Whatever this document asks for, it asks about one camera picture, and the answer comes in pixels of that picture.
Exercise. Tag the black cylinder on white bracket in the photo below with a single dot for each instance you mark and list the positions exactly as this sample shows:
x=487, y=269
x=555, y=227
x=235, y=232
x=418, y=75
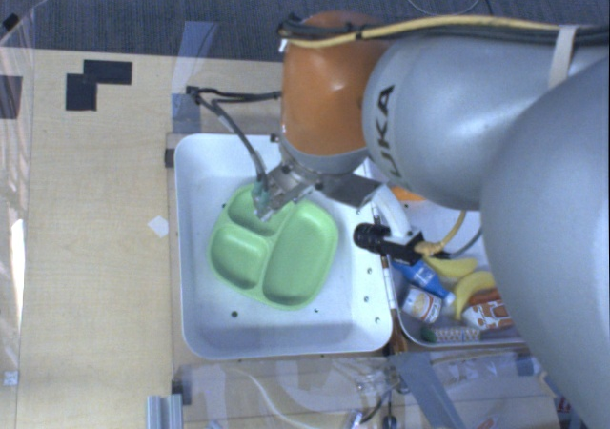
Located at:
x=398, y=243

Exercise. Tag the orange sausage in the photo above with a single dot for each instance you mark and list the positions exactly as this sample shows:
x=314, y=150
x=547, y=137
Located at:
x=486, y=296

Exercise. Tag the orange and white carton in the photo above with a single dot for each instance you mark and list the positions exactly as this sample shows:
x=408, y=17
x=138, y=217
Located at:
x=491, y=315

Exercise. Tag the white plastic tray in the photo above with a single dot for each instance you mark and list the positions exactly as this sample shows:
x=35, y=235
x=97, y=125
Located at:
x=205, y=169
x=431, y=219

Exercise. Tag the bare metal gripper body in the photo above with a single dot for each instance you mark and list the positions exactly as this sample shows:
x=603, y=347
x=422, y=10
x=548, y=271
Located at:
x=291, y=185

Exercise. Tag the green divided plate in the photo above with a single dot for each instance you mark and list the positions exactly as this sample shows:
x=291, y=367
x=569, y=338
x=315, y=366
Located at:
x=295, y=255

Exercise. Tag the striped tube with green cap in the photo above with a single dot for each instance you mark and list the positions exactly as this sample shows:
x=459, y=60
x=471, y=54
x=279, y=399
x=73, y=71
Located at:
x=455, y=334

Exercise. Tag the yellow banana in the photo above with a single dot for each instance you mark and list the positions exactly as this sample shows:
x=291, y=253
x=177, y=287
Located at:
x=453, y=267
x=469, y=289

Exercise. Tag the thin black and white rod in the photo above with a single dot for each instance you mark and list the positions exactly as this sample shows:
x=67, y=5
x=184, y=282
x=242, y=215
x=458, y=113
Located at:
x=387, y=274

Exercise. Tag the blue bottle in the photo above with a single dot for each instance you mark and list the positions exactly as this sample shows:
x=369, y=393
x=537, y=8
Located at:
x=421, y=277

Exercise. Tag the orange round object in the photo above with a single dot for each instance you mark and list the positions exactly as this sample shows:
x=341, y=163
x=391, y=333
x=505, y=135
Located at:
x=407, y=194

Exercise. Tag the white can with tan label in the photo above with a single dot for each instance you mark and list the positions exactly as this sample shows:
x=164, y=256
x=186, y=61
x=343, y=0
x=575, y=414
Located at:
x=420, y=305

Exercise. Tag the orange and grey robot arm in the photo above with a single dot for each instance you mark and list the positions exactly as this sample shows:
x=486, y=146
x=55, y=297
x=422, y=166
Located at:
x=429, y=131

